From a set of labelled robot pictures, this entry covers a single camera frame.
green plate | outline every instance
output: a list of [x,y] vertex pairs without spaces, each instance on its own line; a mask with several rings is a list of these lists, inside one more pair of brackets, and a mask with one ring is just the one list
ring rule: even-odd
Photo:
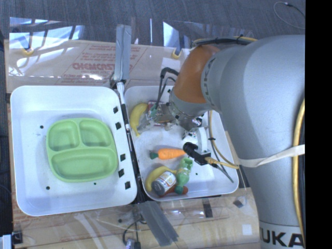
[[65,182],[105,178],[118,167],[109,127],[94,118],[73,118],[52,124],[46,147],[53,174]]

green toy bottle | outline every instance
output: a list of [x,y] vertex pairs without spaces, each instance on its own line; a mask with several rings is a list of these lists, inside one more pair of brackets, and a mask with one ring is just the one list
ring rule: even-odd
[[192,160],[183,158],[178,166],[176,172],[176,186],[174,192],[181,195],[183,193],[184,185],[189,181],[189,174],[191,172]]

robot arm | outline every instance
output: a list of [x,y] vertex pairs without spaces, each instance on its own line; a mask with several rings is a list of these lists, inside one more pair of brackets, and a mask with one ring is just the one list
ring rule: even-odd
[[219,51],[196,47],[170,93],[169,111],[185,130],[208,110],[223,115],[257,205],[262,248],[305,247],[294,206],[292,158],[257,168],[245,161],[293,147],[305,98],[305,37],[265,38]]

toy banana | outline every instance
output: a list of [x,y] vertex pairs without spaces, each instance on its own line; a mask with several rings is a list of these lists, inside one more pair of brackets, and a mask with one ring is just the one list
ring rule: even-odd
[[133,111],[130,114],[130,126],[131,128],[135,131],[136,136],[139,136],[139,132],[137,130],[137,127],[140,124],[140,117],[142,113],[144,113],[147,109],[147,104],[146,103],[140,103],[136,105],[133,109]]
[[146,178],[145,180],[145,189],[147,191],[152,191],[152,182],[157,179],[163,172],[165,171],[170,171],[174,174],[176,174],[176,170],[171,170],[170,168],[166,167],[166,166],[161,166],[161,167],[158,167],[156,169],[154,169],[152,172],[149,173],[148,177]]

white tray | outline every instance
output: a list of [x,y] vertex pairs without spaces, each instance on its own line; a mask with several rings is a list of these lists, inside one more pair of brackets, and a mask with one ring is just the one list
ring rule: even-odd
[[[167,102],[169,94],[167,93],[168,87],[161,98],[161,102]],[[127,108],[129,115],[133,110],[134,106],[138,103],[147,103],[148,101],[155,101],[157,98],[158,87],[148,86],[148,87],[131,87],[125,92],[125,100],[127,103]],[[207,114],[203,117],[203,125],[207,126],[208,116]],[[229,144],[226,138],[225,130],[220,119],[220,115],[216,112],[212,114],[212,130],[213,135],[216,138],[216,144],[218,149],[223,153],[223,155],[233,162],[232,154],[229,148]],[[176,170],[179,161],[182,157],[176,158],[175,160],[160,160],[153,159],[149,157],[149,152],[160,147],[178,147],[182,148],[184,143],[187,141],[193,142],[193,139],[187,138],[182,140],[183,130],[181,127],[174,126],[172,130],[165,131],[163,127],[153,127],[152,129],[143,132],[139,137],[135,136],[132,132],[134,147],[136,151],[136,156],[138,159],[139,169],[143,182],[148,176],[148,174],[155,168],[164,165],[172,170]],[[208,149],[212,152],[211,143],[208,143]],[[159,197],[154,192],[148,192],[147,195],[156,201],[167,201],[176,199],[189,199],[189,198],[201,198],[209,196],[224,195],[227,193],[234,192],[239,185],[238,174],[235,169],[225,167],[226,171],[233,179],[232,183],[220,170],[211,167],[210,165],[200,166],[196,162],[193,162],[193,166],[190,173],[190,180],[186,184],[189,189],[188,194],[178,195],[176,193],[168,194],[164,197]]]
[[[24,213],[42,216],[101,209],[135,199],[137,185],[125,124],[118,95],[112,89],[23,86],[12,93],[10,104],[17,203]],[[64,182],[53,175],[47,158],[47,130],[58,120],[76,117],[96,118],[110,127],[119,158],[114,174],[83,183]]]

